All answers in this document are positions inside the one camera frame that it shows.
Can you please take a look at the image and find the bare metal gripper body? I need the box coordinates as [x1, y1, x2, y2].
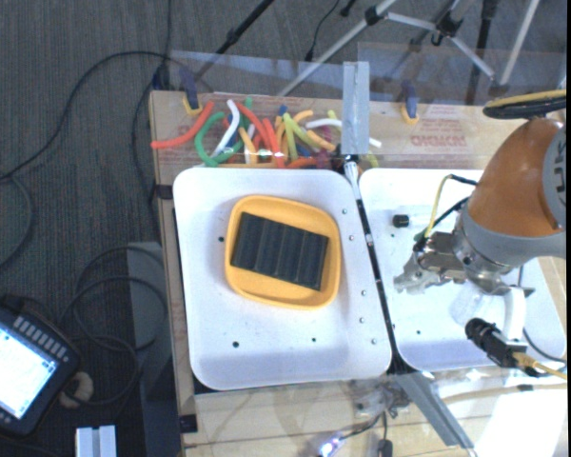
[415, 230, 518, 296]

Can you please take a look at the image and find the white plastic tray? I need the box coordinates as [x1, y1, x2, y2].
[171, 166, 393, 392]
[358, 167, 568, 373]

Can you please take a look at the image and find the brown cardboard board red print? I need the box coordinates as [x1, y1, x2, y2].
[148, 89, 568, 457]

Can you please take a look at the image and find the black ribbed rectangular block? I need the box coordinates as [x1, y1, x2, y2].
[229, 211, 331, 292]

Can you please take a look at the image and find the orange foam stick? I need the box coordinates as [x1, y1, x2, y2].
[305, 129, 338, 153]

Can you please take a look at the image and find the yellow plate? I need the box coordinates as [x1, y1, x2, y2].
[224, 193, 343, 310]

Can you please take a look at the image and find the yellow-green foam stick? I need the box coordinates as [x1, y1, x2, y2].
[282, 111, 300, 162]

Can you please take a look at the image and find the green curved foam stick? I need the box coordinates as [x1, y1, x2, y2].
[193, 110, 245, 169]

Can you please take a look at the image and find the long red foam stick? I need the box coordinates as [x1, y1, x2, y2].
[149, 100, 216, 150]

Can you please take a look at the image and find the black cylinder on white bracket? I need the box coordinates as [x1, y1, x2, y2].
[464, 286, 529, 369]

